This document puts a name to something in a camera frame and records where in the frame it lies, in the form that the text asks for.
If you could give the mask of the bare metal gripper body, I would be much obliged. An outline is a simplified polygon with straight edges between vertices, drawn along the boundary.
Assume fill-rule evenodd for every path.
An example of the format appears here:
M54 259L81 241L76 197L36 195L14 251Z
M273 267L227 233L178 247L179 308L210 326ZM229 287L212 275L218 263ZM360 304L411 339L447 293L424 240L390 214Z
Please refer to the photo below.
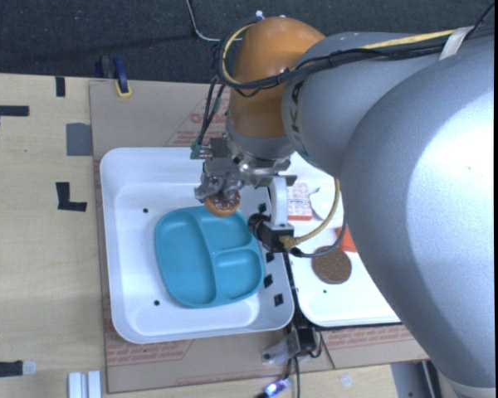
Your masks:
M202 184L207 189L268 187L291 164L293 145L288 138L222 136L200 146Z

